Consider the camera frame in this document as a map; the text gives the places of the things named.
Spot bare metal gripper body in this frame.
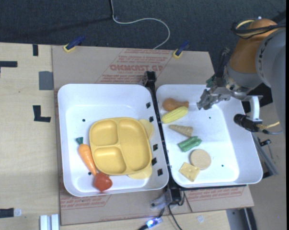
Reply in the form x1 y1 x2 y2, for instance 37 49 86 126
207 81 250 103

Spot yellow corn cob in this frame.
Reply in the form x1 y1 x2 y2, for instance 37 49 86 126
161 105 189 125

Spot brown chicken drumstick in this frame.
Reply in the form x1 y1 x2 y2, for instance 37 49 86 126
162 97 190 112

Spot beige ice cream cone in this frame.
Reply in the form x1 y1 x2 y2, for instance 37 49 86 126
168 124 194 138

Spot white plastic tray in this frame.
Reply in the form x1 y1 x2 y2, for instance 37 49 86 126
155 83 264 189
57 83 170 197

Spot green bean pods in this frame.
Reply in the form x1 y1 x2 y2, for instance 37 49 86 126
177 135 203 153

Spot thin black rod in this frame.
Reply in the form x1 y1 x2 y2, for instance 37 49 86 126
149 80 176 192

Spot tan round biscuit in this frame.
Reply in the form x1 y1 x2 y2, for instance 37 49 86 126
189 149 212 171

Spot yellow cheese wedge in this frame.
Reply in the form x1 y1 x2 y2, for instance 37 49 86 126
178 161 201 183

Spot yellow divided plate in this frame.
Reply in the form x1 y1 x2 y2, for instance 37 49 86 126
88 116 153 176

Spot brown cardboard board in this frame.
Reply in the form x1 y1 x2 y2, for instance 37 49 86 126
51 45 255 226

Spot orange carrot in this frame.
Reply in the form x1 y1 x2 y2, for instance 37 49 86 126
75 137 98 176

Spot black cylinder on white bracket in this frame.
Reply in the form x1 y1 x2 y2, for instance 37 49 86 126
233 94 264 133

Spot black block with wires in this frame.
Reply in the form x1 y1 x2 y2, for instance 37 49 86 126
142 71 158 88
162 186 184 206

